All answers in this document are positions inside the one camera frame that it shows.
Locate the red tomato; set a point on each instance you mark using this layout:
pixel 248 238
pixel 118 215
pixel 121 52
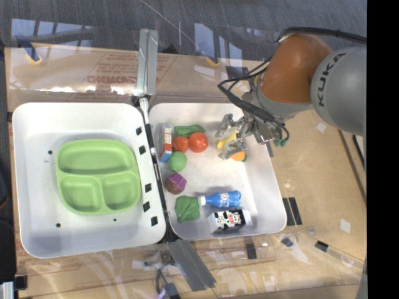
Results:
pixel 198 142

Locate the green lettuce leaf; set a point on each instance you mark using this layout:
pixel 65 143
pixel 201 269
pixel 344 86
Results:
pixel 187 210

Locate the brown cardboard board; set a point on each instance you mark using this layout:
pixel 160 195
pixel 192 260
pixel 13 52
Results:
pixel 311 173

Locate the green pea pod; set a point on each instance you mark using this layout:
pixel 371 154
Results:
pixel 187 130

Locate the black and white carton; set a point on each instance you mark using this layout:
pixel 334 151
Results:
pixel 229 220

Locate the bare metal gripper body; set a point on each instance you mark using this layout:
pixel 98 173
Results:
pixel 258 129

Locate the yellow banana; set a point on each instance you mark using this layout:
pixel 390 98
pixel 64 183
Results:
pixel 226 141

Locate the white plastic tray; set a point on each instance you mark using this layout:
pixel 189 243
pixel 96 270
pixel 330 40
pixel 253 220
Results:
pixel 37 179
pixel 249 179

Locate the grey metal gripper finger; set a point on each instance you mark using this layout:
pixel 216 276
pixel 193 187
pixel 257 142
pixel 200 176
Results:
pixel 225 126
pixel 232 146

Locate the green divided plate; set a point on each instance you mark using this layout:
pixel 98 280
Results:
pixel 93 157

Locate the green lime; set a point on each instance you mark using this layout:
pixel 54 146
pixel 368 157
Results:
pixel 177 161

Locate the colourful small carton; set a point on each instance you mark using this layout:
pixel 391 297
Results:
pixel 166 142

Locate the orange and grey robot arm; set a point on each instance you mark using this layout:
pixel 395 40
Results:
pixel 311 76

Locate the small orange-red tomato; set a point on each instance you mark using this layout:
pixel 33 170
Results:
pixel 180 144

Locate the blue bottle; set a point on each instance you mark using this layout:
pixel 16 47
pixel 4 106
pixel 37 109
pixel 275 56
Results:
pixel 224 199

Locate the orange slice with green rim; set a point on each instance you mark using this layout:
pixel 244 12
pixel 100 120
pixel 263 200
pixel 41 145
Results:
pixel 239 156

